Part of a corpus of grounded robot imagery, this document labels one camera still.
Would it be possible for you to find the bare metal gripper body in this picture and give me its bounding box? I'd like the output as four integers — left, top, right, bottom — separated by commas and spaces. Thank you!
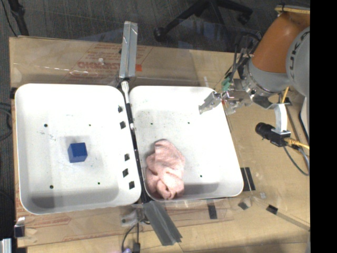
222, 78, 276, 110

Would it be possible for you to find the white plastic tray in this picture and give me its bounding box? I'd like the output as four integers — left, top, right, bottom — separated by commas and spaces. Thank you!
128, 85, 244, 202
14, 83, 143, 216

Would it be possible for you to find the pink cloth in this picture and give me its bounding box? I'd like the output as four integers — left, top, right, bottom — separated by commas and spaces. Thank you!
145, 139, 186, 201

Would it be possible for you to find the brown cardboard board red print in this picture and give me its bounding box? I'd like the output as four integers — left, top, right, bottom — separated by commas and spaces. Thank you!
9, 35, 311, 253

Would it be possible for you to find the black office chair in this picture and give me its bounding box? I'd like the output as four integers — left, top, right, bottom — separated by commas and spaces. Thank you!
153, 0, 301, 43

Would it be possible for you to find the blue cube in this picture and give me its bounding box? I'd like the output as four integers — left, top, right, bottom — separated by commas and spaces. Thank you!
67, 142, 88, 164

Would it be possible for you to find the black cylinder on white bracket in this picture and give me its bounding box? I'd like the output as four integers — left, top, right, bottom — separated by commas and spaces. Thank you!
254, 103, 292, 148

